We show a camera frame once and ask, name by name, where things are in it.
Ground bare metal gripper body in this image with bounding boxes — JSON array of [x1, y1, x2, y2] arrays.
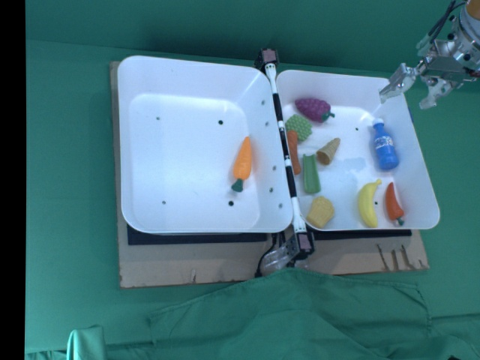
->
[[419, 31, 480, 86]]

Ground blue bottle with white cap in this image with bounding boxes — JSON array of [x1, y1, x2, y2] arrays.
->
[[370, 117, 400, 172]]

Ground purple grapes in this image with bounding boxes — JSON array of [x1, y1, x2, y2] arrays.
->
[[294, 97, 336, 124]]

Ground tan ice cream cone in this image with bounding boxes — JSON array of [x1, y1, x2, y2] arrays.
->
[[315, 137, 342, 166]]

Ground green grapes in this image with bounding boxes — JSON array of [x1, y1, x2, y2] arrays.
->
[[284, 113, 314, 143]]

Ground orange chili pepper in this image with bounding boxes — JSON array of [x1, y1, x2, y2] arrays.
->
[[385, 181, 406, 227]]

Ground white plastic tray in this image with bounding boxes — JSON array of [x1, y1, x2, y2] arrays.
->
[[274, 69, 441, 233], [116, 54, 294, 236]]

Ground plain orange carrot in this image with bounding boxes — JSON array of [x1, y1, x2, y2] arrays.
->
[[286, 129, 302, 176]]

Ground yellow banana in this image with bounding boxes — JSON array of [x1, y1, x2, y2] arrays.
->
[[356, 178, 383, 229]]

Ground green celery stick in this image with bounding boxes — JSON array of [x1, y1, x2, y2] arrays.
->
[[301, 153, 323, 195]]

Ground thin black and white rod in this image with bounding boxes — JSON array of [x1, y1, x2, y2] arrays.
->
[[263, 62, 310, 236]]

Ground yellow corn piece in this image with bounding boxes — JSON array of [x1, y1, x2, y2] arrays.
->
[[305, 195, 336, 230]]

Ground orange carrot with green top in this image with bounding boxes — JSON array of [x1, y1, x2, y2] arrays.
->
[[230, 136, 253, 194]]

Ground crumpled green cloth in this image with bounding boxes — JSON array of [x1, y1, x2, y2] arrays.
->
[[145, 267, 480, 360]]

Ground brown cardboard board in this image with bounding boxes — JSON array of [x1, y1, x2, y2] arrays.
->
[[109, 61, 431, 290]]

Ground black block with wires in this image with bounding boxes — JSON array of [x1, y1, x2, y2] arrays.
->
[[293, 231, 317, 257], [253, 47, 282, 71]]

